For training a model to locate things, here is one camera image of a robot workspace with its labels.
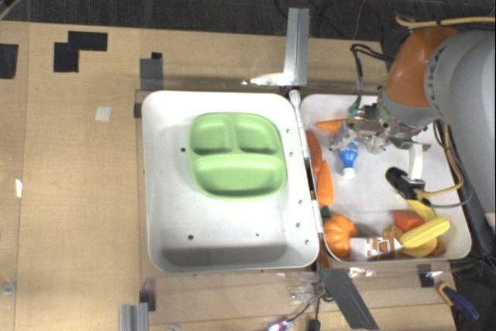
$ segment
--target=small blue bottle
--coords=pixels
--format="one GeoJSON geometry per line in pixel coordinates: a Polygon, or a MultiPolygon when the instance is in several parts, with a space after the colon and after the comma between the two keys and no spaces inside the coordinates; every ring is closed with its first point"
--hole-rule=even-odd
{"type": "Polygon", "coordinates": [[[345,178],[353,178],[355,176],[355,169],[353,164],[358,156],[358,142],[357,140],[351,141],[344,148],[339,150],[339,158],[343,162],[343,176],[345,178]]]}

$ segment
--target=green divided tray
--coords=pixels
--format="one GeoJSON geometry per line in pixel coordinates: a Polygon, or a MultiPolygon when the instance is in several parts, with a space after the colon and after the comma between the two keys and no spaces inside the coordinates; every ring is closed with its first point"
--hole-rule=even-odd
{"type": "Polygon", "coordinates": [[[250,113],[207,113],[189,131],[191,174],[213,198],[259,198],[286,185],[286,162],[275,125],[250,113]]]}

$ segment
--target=orange toy vegetable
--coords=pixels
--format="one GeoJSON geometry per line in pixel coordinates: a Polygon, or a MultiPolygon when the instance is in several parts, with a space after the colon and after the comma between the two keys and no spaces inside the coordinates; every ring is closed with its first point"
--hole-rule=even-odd
{"type": "Polygon", "coordinates": [[[355,225],[347,217],[340,214],[333,215],[324,223],[325,242],[327,247],[338,258],[350,255],[350,237],[357,237],[355,225]]]}
{"type": "Polygon", "coordinates": [[[415,211],[393,211],[394,225],[403,232],[408,232],[424,223],[422,217],[415,211]]]}
{"type": "Polygon", "coordinates": [[[319,140],[312,131],[307,131],[308,148],[310,149],[310,158],[312,159],[312,171],[317,175],[322,165],[322,149],[319,140]]]}
{"type": "MultiPolygon", "coordinates": [[[[350,119],[346,121],[348,124],[354,124],[355,120],[350,119]]],[[[343,124],[343,119],[326,120],[325,122],[318,122],[315,127],[319,129],[324,129],[325,131],[330,131],[331,133],[337,132],[337,130],[343,124]]]]}
{"type": "Polygon", "coordinates": [[[334,202],[334,186],[329,166],[325,160],[322,162],[317,179],[317,201],[320,205],[331,205],[334,202]]]}

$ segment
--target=yellow corn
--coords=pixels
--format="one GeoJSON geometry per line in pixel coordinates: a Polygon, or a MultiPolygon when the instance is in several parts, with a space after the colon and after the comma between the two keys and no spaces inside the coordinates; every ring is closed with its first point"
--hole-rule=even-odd
{"type": "Polygon", "coordinates": [[[434,218],[402,235],[399,242],[404,248],[416,248],[441,236],[450,228],[446,218],[434,218]]]}

